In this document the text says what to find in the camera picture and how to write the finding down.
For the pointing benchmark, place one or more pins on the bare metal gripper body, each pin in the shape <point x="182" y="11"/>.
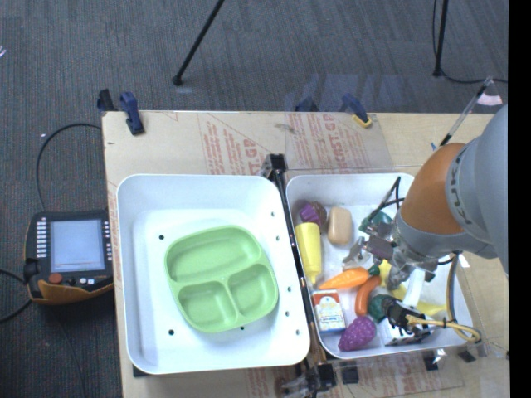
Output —
<point x="379" y="247"/>

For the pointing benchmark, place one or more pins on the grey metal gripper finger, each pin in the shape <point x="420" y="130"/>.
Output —
<point x="397" y="277"/>
<point x="354" y="252"/>

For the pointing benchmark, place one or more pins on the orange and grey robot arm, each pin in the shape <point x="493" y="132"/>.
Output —
<point x="477" y="172"/>

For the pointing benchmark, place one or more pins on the orange carrot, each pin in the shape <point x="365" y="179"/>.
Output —
<point x="346" y="278"/>

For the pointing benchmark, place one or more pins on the beige toy bread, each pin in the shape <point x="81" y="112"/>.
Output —
<point x="340" y="225"/>

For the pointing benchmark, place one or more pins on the green broccoli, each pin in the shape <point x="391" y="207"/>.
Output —
<point x="376" y="307"/>

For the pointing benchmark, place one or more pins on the orange sausage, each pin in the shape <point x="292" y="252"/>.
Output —
<point x="365" y="297"/>

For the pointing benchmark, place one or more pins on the yellow banana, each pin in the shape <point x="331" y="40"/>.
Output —
<point x="431" y="307"/>

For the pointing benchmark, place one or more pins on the yellow squeeze bottle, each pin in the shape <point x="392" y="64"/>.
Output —
<point x="309" y="247"/>

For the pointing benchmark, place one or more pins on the brown and purple toy doughnut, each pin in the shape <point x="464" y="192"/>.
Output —
<point x="311" y="213"/>

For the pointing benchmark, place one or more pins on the white plastic tray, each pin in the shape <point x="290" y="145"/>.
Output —
<point x="141" y="205"/>
<point x="361" y="189"/>

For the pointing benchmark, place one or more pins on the white and orange carton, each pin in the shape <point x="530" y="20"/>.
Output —
<point x="328" y="311"/>

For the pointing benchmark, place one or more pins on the purple grapes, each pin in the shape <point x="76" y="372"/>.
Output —
<point x="357" y="334"/>

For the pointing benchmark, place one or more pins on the green divided plate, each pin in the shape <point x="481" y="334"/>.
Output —
<point x="215" y="255"/>

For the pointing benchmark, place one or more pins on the brown cardboard board red print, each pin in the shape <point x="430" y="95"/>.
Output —
<point x="174" y="147"/>

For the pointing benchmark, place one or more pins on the black stand pole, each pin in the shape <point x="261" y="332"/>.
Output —
<point x="442" y="27"/>

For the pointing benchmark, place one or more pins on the black tripod leg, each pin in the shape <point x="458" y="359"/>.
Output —
<point x="203" y="35"/>

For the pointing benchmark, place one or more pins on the black cylinder on white bracket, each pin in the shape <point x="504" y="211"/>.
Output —
<point x="397" y="311"/>

